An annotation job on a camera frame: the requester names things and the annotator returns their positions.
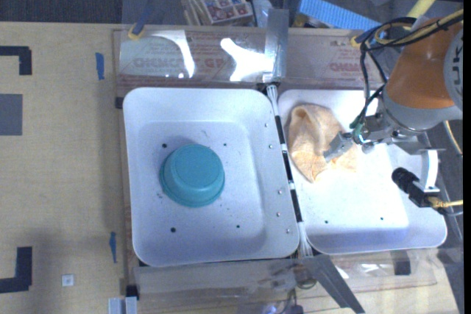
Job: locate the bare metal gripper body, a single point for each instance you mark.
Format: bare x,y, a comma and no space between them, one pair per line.
382,130

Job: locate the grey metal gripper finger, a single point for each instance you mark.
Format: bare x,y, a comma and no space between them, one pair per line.
339,147

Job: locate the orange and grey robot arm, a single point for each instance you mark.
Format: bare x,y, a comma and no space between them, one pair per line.
419,84

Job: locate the orange cloth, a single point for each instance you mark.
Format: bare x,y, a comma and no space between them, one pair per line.
309,143

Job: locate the thin black and white rod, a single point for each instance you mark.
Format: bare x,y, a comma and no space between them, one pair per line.
290,176

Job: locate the white plastic tray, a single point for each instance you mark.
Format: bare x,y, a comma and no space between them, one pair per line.
243,231
360,209

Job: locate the brown cardboard board red print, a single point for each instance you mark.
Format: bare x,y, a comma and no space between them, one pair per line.
316,59

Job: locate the teal bowl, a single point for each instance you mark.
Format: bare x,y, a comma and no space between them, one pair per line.
192,175

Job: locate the small white square tag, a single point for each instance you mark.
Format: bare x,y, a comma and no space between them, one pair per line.
67,279

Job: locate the black cylinder on white bracket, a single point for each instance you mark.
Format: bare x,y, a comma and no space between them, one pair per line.
412,185

